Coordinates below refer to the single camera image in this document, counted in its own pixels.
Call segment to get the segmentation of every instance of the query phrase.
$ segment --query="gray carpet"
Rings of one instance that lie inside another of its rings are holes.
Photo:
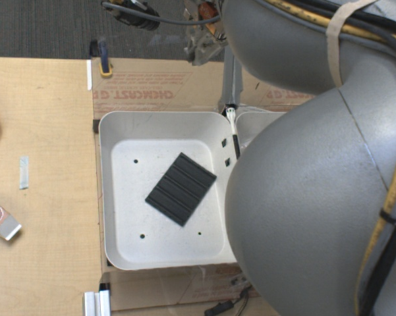
[[[186,59],[185,27],[126,26],[101,1],[0,0],[0,56],[87,59],[90,41],[105,38],[110,57]],[[183,19],[182,0],[148,1],[161,16]]]

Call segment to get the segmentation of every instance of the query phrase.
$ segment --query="table surface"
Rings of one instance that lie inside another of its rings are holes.
[[[0,239],[0,315],[82,315],[101,277],[92,93],[86,62],[0,58],[0,204],[21,224]],[[29,188],[19,159],[29,156]],[[203,315],[214,303],[114,312]],[[230,310],[224,315],[235,315]],[[277,315],[252,298],[242,315]]]

